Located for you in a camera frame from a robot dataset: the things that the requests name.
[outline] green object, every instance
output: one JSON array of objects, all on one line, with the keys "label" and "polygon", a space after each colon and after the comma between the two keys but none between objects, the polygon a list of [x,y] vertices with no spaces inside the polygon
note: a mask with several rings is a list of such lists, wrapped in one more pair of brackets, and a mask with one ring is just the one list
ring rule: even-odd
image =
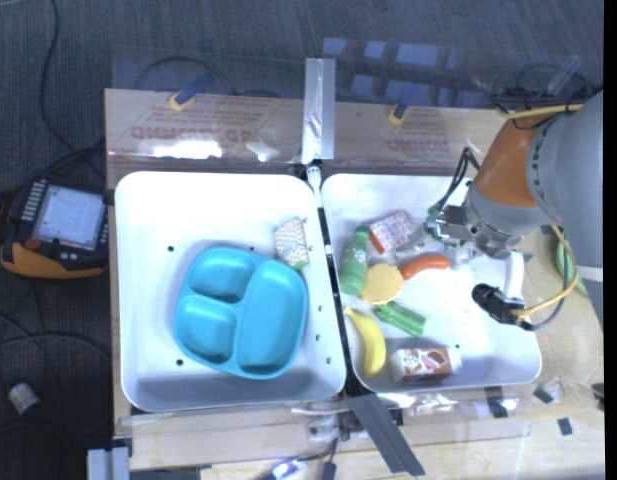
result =
[{"label": "green object", "polygon": [[[557,260],[557,270],[559,270],[559,273],[563,276],[564,275],[564,246],[559,240],[557,240],[557,252],[555,256]],[[572,261],[570,260],[570,256],[568,256],[568,254],[566,254],[566,265],[568,265],[568,282],[570,282],[572,280],[572,276],[574,275],[575,269],[572,265]],[[581,279],[581,276],[579,276],[579,279],[577,279],[577,283],[575,283],[575,288],[577,288],[577,290],[579,290],[584,295],[588,295],[588,292],[586,292],[586,285],[584,285],[584,281],[583,279]]]},{"label": "green object", "polygon": [[348,295],[359,295],[364,287],[364,276],[368,270],[368,238],[370,228],[359,226],[355,238],[344,248],[341,262],[339,287]]},{"label": "green object", "polygon": [[382,322],[394,325],[415,338],[421,337],[424,332],[426,318],[400,306],[395,301],[377,306],[375,314]]}]

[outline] gray carpet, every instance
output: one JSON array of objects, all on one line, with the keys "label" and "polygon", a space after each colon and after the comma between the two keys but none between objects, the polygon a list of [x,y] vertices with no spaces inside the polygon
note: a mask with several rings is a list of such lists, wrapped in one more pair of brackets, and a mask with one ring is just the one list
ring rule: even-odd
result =
[{"label": "gray carpet", "polygon": [[[392,102],[415,84],[416,104],[492,108],[493,92],[545,88],[569,58],[585,94],[598,90],[603,46],[604,0],[0,5],[0,191],[11,197],[63,155],[101,145],[108,87],[168,90],[213,69],[216,92],[301,98],[304,60],[333,57],[340,100]],[[102,151],[59,173],[103,186]],[[10,319],[0,319],[0,343],[22,332],[87,340],[0,344],[0,479],[85,479],[86,451],[110,444],[110,365],[100,355],[109,309],[107,274],[51,283],[0,266],[0,315]],[[43,409],[26,426],[6,398],[22,381]]]}]

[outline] orange sausage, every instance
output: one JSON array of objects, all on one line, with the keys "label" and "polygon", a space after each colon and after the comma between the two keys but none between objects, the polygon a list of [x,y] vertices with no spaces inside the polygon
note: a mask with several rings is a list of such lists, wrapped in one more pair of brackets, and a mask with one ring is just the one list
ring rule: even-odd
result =
[{"label": "orange sausage", "polygon": [[422,270],[428,270],[431,268],[444,269],[450,266],[450,260],[441,254],[427,254],[424,256],[418,256],[414,260],[410,260],[403,267],[399,269],[401,276],[404,279],[410,279],[415,274]]}]

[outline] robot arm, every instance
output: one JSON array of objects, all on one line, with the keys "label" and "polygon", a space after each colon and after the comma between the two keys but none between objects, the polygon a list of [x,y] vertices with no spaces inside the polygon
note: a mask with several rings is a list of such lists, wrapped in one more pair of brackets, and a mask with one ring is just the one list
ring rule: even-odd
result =
[{"label": "robot arm", "polygon": [[504,125],[462,206],[442,208],[428,232],[503,259],[537,226],[561,226],[603,328],[603,91],[533,125]]}]

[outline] white plastic tray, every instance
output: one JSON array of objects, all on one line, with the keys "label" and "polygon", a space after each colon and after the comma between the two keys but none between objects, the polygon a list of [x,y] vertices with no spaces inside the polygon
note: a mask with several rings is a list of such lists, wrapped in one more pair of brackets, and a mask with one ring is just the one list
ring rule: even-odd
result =
[{"label": "white plastic tray", "polygon": [[[145,411],[324,400],[343,387],[346,367],[313,194],[283,175],[136,172],[115,192],[121,383]],[[301,271],[309,308],[289,369],[244,379],[185,357],[173,335],[175,301],[191,261],[214,245],[275,257],[273,232],[305,219],[310,263]]]},{"label": "white plastic tray", "polygon": [[[448,189],[449,177],[416,177],[366,174],[335,174],[322,186],[322,199],[337,267],[345,245],[360,224],[370,224],[403,210],[413,224],[422,223],[427,210]],[[451,204],[461,204],[466,187],[456,190]],[[427,252],[443,252],[442,244]],[[369,244],[371,264],[394,260],[392,252],[380,256]],[[531,382],[541,370],[541,352],[532,332],[499,324],[475,304],[473,287],[481,282],[503,287],[506,262],[481,256],[457,270],[427,270],[404,282],[395,299],[427,318],[424,333],[415,339],[391,325],[379,322],[388,356],[399,348],[447,346],[456,348],[462,368],[443,380],[424,381],[404,387],[392,380],[386,365],[370,379],[363,376],[363,341],[346,317],[349,348],[355,373],[375,392],[471,388]],[[342,295],[342,304],[372,314],[372,306],[358,297]]]}]

